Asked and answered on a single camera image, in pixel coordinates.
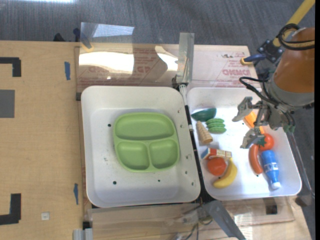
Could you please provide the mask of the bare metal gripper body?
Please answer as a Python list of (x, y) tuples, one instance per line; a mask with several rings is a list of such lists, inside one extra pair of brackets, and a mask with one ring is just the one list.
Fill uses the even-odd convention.
[(259, 101), (254, 105), (258, 109), (254, 127), (269, 126), (272, 130), (282, 128), (284, 132), (294, 132), (296, 122), (290, 111), (282, 111), (269, 103)]

